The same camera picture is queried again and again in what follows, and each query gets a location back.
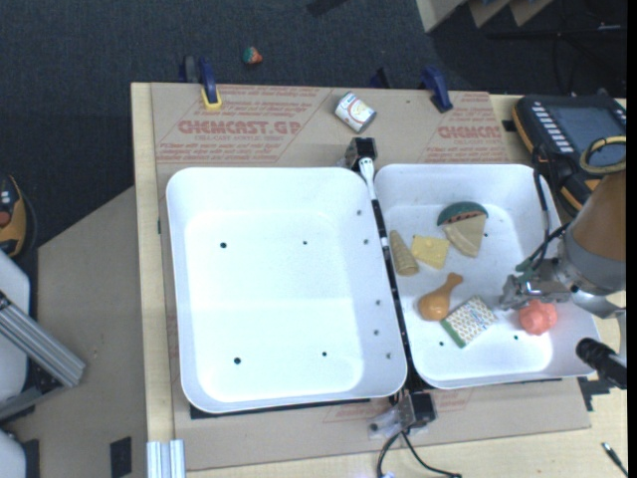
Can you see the green watermelon slice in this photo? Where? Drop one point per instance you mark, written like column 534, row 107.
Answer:
column 460, row 212

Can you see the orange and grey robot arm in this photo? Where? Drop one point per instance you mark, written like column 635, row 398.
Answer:
column 599, row 227

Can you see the beige pizza slice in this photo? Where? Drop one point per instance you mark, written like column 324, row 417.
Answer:
column 470, row 239

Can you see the white and green packet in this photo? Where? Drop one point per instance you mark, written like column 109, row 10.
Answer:
column 468, row 321

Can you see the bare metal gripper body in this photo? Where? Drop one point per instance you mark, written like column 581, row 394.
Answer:
column 552, row 279

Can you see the black cylinder on white bracket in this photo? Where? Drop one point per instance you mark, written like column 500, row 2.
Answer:
column 602, row 356

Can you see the orange chicken drumstick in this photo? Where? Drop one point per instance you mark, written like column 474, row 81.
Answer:
column 435, row 304

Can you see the white small can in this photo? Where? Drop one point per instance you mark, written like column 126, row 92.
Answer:
column 354, row 112

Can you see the orange lumpy toy food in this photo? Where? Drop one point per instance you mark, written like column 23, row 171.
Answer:
column 538, row 319

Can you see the beige ice cream cone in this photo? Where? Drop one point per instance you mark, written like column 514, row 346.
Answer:
column 404, row 257

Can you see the green and orange toy strawberry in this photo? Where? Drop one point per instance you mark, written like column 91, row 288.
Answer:
column 252, row 56

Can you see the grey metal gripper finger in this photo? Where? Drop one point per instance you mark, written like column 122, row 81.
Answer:
column 530, row 297
column 509, row 294

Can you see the brown cardboard board red print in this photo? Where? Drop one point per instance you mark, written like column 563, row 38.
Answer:
column 278, row 127

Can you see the thin black and white rod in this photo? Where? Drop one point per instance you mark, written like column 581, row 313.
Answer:
column 380, row 227

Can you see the yellow cheese slice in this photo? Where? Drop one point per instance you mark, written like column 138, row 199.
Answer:
column 431, row 251

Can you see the white plastic tray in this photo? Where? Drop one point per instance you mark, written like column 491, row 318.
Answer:
column 278, row 292
column 497, row 361

